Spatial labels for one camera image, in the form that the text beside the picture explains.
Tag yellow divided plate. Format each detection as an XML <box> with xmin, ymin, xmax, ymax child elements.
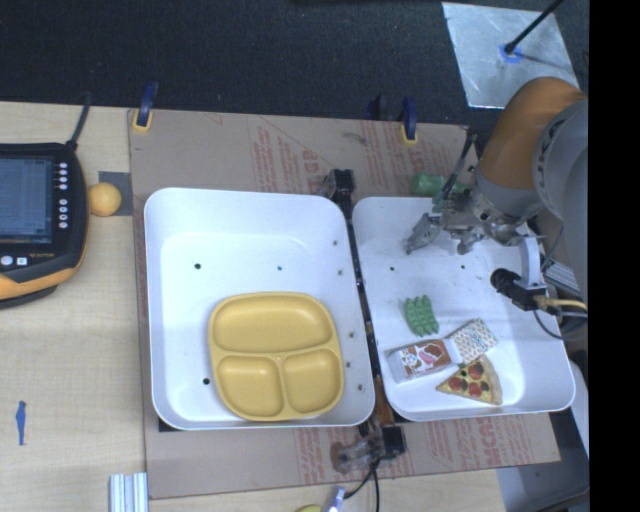
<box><xmin>207</xmin><ymin>291</ymin><xmax>346</xmax><ymax>423</ymax></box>

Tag white patterned packet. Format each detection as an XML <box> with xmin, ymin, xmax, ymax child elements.
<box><xmin>445</xmin><ymin>317</ymin><xmax>500</xmax><ymax>366</ymax></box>

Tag yellow round fruit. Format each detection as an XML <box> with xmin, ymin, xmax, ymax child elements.
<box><xmin>87</xmin><ymin>181</ymin><xmax>123</xmax><ymax>218</ymax></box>

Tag white and brown carton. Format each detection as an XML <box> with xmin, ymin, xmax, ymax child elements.
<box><xmin>387</xmin><ymin>338</ymin><xmax>464</xmax><ymax>385</ymax></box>

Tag green grapes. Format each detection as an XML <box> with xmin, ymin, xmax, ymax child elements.
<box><xmin>403</xmin><ymin>294</ymin><xmax>441</xmax><ymax>338</ymax></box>

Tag white plastic tray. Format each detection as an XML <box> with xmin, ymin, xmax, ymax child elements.
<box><xmin>143</xmin><ymin>186</ymin><xmax>377</xmax><ymax>432</ymax></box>
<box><xmin>351</xmin><ymin>195</ymin><xmax>577</xmax><ymax>423</ymax></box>

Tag brown cardboard board red print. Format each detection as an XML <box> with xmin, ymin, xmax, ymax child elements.
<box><xmin>126</xmin><ymin>108</ymin><xmax>563</xmax><ymax>500</ymax></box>

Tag black block with thin wires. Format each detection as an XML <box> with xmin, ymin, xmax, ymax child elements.
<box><xmin>381</xmin><ymin>424</ymin><xmax>407</xmax><ymax>460</ymax></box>
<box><xmin>330</xmin><ymin>168</ymin><xmax>357</xmax><ymax>199</ymax></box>

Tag pizza slice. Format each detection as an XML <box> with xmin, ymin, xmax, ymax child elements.
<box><xmin>435</xmin><ymin>353</ymin><xmax>504</xmax><ymax>407</ymax></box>

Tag thin black rod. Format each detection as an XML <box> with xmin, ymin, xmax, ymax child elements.
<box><xmin>339</xmin><ymin>193</ymin><xmax>390</xmax><ymax>427</ymax></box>

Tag black cylinder on white bracket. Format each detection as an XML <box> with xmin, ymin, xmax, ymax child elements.
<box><xmin>489</xmin><ymin>234</ymin><xmax>549</xmax><ymax>313</ymax></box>

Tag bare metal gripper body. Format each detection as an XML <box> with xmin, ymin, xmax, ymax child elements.
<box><xmin>439</xmin><ymin>192</ymin><xmax>544</xmax><ymax>249</ymax></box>

